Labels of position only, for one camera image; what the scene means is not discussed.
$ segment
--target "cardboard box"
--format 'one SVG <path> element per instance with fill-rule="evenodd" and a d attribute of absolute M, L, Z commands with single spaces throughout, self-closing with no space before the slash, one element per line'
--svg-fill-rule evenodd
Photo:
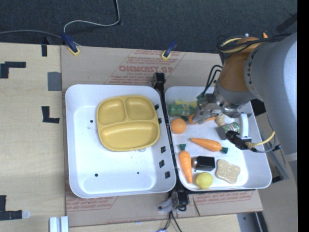
<path fill-rule="evenodd" d="M 61 47 L 64 149 L 66 115 L 64 95 L 75 84 L 150 85 L 155 72 L 165 73 L 165 90 L 172 86 L 205 86 L 210 69 L 221 64 L 219 55 L 172 52 L 168 60 L 161 51 L 79 46 L 74 56 Z M 68 180 L 67 156 L 66 179 Z M 190 203 L 178 218 L 262 211 L 257 190 L 190 194 Z M 158 205 L 168 193 L 82 199 L 76 197 L 66 182 L 66 211 L 70 227 L 166 219 Z"/>

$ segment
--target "blue clip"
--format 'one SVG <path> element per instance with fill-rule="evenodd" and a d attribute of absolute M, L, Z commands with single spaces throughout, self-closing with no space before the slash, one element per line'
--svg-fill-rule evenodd
<path fill-rule="evenodd" d="M 68 50 L 75 56 L 79 55 L 80 50 L 76 47 L 74 41 L 65 33 L 61 34 L 61 38 L 65 41 L 68 46 Z"/>
<path fill-rule="evenodd" d="M 177 47 L 176 40 L 173 40 L 172 43 L 169 45 L 169 47 L 163 51 L 161 58 L 163 60 L 167 60 L 170 57 L 170 53 Z"/>

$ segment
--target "green bottle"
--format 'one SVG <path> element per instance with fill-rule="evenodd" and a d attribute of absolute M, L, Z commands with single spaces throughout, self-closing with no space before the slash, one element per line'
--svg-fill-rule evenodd
<path fill-rule="evenodd" d="M 168 111 L 169 116 L 189 116 L 194 113 L 195 108 L 188 104 L 170 104 Z"/>

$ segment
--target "orange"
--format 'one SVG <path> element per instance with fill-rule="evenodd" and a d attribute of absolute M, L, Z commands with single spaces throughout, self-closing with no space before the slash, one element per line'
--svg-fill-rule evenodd
<path fill-rule="evenodd" d="M 170 129 L 172 130 L 173 133 L 176 133 L 176 134 L 183 133 L 186 128 L 187 128 L 187 124 L 182 118 L 176 118 L 172 120 L 170 124 Z"/>

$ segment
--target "dark background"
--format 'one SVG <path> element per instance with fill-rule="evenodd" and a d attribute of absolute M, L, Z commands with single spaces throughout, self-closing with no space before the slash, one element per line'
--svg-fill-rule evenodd
<path fill-rule="evenodd" d="M 85 46 L 218 53 L 219 35 L 297 32 L 297 0 L 118 0 L 122 26 L 75 23 L 66 33 Z M 73 20 L 117 21 L 114 0 L 0 0 L 0 33 L 32 29 L 61 35 Z M 0 42 L 41 44 L 44 34 L 0 34 Z M 56 37 L 51 44 L 61 44 Z"/>

